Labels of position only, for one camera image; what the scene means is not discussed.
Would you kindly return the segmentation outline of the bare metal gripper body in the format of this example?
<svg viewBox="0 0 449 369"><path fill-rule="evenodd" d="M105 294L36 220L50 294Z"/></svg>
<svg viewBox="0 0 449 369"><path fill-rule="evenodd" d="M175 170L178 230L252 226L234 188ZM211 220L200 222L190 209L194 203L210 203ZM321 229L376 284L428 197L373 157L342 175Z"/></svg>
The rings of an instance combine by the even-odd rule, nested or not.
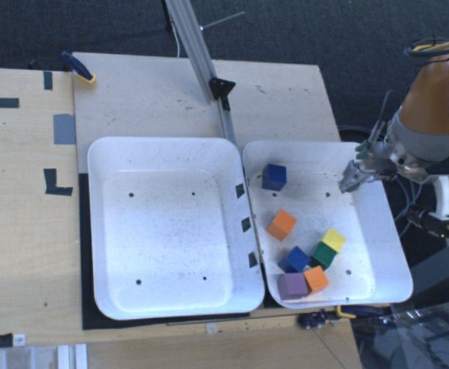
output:
<svg viewBox="0 0 449 369"><path fill-rule="evenodd" d="M398 141L363 141L359 145L359 167L372 171L367 182L393 180L401 176L423 184L430 179L429 165L428 161L415 157Z"/></svg>

